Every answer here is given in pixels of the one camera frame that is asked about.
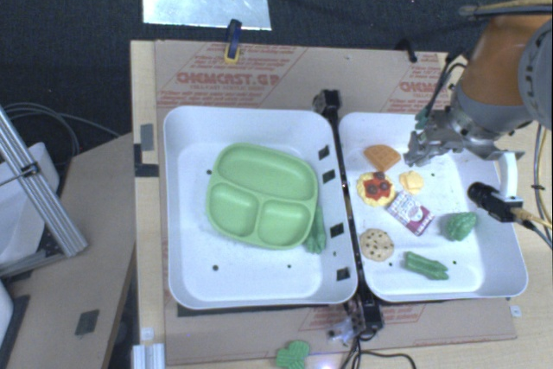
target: green clover-shaped toy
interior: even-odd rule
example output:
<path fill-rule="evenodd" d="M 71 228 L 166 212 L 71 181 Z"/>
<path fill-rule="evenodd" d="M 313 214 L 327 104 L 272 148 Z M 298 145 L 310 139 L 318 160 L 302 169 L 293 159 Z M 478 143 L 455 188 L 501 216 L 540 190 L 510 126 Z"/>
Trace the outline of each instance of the green clover-shaped toy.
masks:
<path fill-rule="evenodd" d="M 278 349 L 276 365 L 288 369 L 303 369 L 305 358 L 309 355 L 309 344 L 305 341 L 292 341 L 288 347 Z"/>

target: blue clamp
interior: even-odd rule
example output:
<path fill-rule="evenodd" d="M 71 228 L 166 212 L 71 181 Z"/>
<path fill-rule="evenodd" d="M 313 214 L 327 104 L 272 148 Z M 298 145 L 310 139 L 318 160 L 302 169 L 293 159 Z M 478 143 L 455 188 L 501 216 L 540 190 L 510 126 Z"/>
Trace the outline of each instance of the blue clamp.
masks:
<path fill-rule="evenodd" d="M 238 43 L 240 40 L 241 32 L 242 22 L 236 19 L 232 19 L 226 29 L 225 63 L 238 63 L 238 57 L 240 56 Z"/>

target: green plate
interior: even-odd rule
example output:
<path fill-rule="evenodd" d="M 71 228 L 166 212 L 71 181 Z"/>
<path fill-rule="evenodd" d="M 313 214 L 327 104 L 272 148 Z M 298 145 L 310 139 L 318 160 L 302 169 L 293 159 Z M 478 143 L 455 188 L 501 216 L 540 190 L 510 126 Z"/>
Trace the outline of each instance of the green plate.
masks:
<path fill-rule="evenodd" d="M 315 217 L 318 184 L 303 160 L 235 143 L 221 151 L 207 187 L 207 217 L 237 240 L 271 249 L 303 243 Z"/>

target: toy cucumber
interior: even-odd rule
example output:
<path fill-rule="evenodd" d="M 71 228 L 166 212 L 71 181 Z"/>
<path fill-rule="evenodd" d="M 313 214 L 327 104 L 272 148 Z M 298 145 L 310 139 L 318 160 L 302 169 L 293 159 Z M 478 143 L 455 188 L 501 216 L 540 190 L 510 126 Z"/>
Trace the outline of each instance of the toy cucumber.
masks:
<path fill-rule="evenodd" d="M 475 213 L 455 213 L 449 217 L 446 231 L 452 240 L 461 241 L 473 230 L 476 225 Z"/>
<path fill-rule="evenodd" d="M 405 252 L 405 269 L 412 270 L 430 278 L 431 280 L 447 280 L 448 268 L 436 260 L 430 260 L 414 252 Z"/>

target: brown toy food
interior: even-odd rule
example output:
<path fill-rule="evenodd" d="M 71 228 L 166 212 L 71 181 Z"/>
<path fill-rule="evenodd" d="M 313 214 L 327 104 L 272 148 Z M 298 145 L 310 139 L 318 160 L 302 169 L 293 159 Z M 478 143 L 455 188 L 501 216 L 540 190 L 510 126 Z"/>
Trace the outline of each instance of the brown toy food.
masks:
<path fill-rule="evenodd" d="M 394 253 L 394 244 L 387 232 L 367 229 L 359 238 L 361 253 L 375 262 L 383 262 Z"/>
<path fill-rule="evenodd" d="M 362 174 L 357 180 L 357 193 L 372 207 L 388 205 L 396 197 L 394 184 L 383 172 Z"/>
<path fill-rule="evenodd" d="M 424 186 L 424 179 L 415 171 L 404 172 L 399 175 L 399 182 L 409 194 L 417 195 Z"/>
<path fill-rule="evenodd" d="M 401 155 L 390 146 L 375 144 L 363 151 L 369 162 L 379 171 L 386 172 L 401 160 Z"/>

